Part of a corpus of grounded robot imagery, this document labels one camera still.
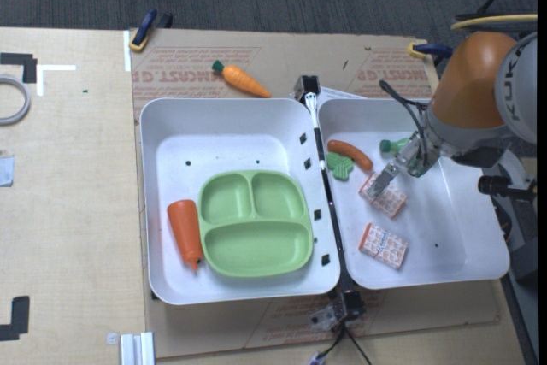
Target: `carrot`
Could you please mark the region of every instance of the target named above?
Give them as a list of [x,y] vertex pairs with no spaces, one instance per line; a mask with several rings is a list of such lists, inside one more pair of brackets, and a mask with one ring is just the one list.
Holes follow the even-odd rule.
[[326,147],[331,152],[336,152],[341,156],[348,156],[359,168],[368,172],[373,168],[373,162],[363,151],[356,148],[353,144],[341,142],[340,140],[329,140]]
[[260,97],[272,96],[272,94],[259,84],[256,79],[238,66],[234,66],[233,64],[224,66],[220,61],[216,60],[213,64],[213,70],[221,72],[226,82],[237,87],[239,90],[247,91],[248,93]]
[[168,218],[182,260],[197,271],[197,264],[203,257],[203,248],[196,203],[191,199],[182,199],[169,204]]

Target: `orange bottle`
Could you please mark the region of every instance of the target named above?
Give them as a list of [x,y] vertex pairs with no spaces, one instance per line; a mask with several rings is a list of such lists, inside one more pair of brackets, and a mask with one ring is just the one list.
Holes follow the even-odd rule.
[[175,201],[168,206],[168,217],[182,260],[197,271],[203,257],[202,241],[199,237],[197,207],[191,199]]

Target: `cardboard sheet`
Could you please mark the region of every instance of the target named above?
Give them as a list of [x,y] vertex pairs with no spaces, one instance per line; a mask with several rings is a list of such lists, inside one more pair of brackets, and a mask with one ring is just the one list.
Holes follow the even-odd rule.
[[[171,306],[155,299],[148,283],[146,219],[138,117],[159,97],[249,97],[214,73],[215,60],[237,64],[274,97],[291,97],[301,75],[360,97],[387,97],[384,79],[406,98],[429,98],[438,83],[428,56],[407,54],[420,40],[389,36],[294,35],[253,32],[155,30],[141,53],[131,53],[139,202],[143,235],[146,328],[156,334],[158,358],[242,350],[331,339],[310,328],[309,316],[325,296],[257,299]],[[478,281],[385,291],[360,289],[367,312],[350,323],[355,336],[494,321],[491,282]]]

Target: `yellow cable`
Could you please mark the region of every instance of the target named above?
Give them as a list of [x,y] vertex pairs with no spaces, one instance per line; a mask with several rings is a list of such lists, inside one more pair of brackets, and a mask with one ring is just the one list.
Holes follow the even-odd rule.
[[479,17],[477,19],[469,19],[464,21],[457,21],[450,29],[452,31],[459,31],[467,26],[484,25],[486,23],[496,24],[504,22],[523,22],[523,21],[538,21],[537,14],[520,14],[520,15],[491,15],[488,17]]

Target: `green divided plate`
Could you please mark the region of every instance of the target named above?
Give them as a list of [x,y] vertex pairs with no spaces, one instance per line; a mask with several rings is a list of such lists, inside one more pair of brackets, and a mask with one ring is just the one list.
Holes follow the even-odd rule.
[[198,200],[203,254],[218,273],[264,277],[302,267],[313,233],[302,189],[274,171],[217,174]]

